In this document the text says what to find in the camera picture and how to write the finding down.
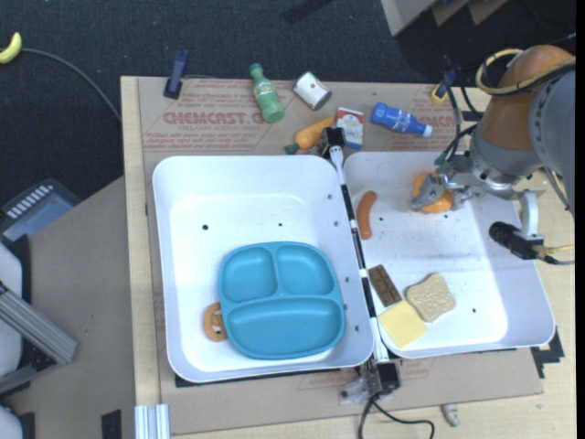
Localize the orange pretzel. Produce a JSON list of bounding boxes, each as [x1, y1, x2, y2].
[[202, 302, 229, 343]]

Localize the orange toy fruit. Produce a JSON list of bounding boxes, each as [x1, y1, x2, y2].
[[410, 171, 455, 215]]

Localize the beige bread slice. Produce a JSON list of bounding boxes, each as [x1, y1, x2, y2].
[[405, 272, 457, 324]]

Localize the green bottle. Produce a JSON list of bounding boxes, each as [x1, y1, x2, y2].
[[248, 62, 286, 124]]

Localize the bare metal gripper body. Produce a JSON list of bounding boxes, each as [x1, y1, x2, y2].
[[443, 164, 520, 201]]

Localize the orange carrot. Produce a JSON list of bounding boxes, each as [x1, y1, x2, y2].
[[283, 116, 336, 156]]

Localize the thin black and white rod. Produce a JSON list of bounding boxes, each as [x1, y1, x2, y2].
[[329, 145, 390, 364]]

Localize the white carton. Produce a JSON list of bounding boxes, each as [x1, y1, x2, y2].
[[335, 105, 366, 151]]

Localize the brown chocolate bar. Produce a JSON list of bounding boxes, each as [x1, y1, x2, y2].
[[367, 263, 404, 307]]

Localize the orange sausage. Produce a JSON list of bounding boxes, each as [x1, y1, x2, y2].
[[356, 190, 378, 241]]

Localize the blue bottle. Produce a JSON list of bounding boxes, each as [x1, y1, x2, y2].
[[369, 102, 434, 139]]

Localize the blue divided plate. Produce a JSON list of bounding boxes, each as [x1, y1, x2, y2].
[[217, 241, 346, 361]]

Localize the yellow cheese slice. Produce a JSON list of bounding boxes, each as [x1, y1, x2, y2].
[[377, 300, 430, 350]]

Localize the white can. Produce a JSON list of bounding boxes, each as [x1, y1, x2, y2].
[[292, 70, 333, 112]]

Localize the black block with thin wires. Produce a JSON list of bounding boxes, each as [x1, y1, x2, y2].
[[322, 126, 346, 148], [376, 361, 403, 391]]

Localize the black cylinder on white bracket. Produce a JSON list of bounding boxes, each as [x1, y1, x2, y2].
[[488, 189, 546, 262]]

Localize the white plastic tray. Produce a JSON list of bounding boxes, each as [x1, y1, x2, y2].
[[152, 154, 377, 384], [342, 150, 557, 360]]

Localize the brown cardboard board red print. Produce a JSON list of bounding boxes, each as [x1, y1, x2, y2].
[[136, 77, 546, 436]]

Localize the yellow banana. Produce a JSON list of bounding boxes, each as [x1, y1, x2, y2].
[[0, 31, 24, 65]]

